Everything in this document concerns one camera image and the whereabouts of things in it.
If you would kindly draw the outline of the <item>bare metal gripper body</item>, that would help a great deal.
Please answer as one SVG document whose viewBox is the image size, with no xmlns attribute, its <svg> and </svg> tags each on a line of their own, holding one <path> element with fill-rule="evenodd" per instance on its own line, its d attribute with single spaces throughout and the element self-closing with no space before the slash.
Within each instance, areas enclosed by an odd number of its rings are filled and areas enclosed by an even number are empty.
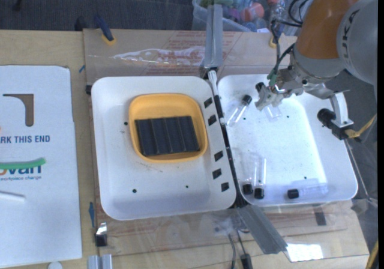
<svg viewBox="0 0 384 269">
<path fill-rule="evenodd" d="M 271 85 L 271 90 L 274 94 L 290 97 L 292 94 L 301 95 L 304 92 L 302 80 L 293 65 L 278 70 L 272 81 L 274 84 Z"/>
</svg>

